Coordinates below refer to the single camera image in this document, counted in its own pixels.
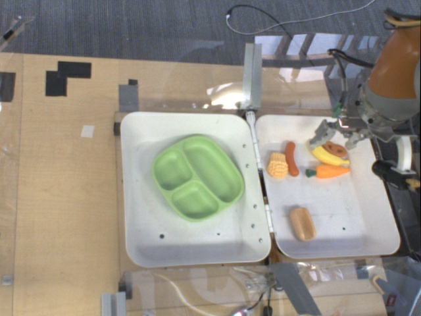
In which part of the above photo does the yellow banana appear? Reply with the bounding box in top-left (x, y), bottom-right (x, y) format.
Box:
top-left (310, 145), bottom-right (351, 167)

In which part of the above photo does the yellow corn cob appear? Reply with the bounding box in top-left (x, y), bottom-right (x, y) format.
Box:
top-left (266, 151), bottom-right (289, 179)

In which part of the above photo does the black cylinder on white bracket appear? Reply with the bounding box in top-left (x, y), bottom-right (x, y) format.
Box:
top-left (372, 135), bottom-right (417, 190)

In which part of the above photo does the green divided plate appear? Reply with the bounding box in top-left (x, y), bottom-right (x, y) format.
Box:
top-left (151, 134), bottom-right (246, 223)

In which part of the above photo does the red-brown sausage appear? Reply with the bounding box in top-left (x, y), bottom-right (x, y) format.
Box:
top-left (284, 141), bottom-right (301, 178)

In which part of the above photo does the tan bread bun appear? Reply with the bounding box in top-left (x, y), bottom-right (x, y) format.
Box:
top-left (289, 206), bottom-right (318, 242)

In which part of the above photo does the orange carrot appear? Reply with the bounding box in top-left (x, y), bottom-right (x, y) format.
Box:
top-left (305, 163), bottom-right (351, 180)

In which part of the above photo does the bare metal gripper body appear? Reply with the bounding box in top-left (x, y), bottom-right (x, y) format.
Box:
top-left (338, 91), bottom-right (401, 138)

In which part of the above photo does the brown biscuit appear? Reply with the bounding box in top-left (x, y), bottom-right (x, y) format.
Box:
top-left (322, 140), bottom-right (348, 159)

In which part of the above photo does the white plastic tray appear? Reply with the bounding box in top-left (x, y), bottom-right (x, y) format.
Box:
top-left (255, 114), bottom-right (402, 261)
top-left (120, 111), bottom-right (272, 269)

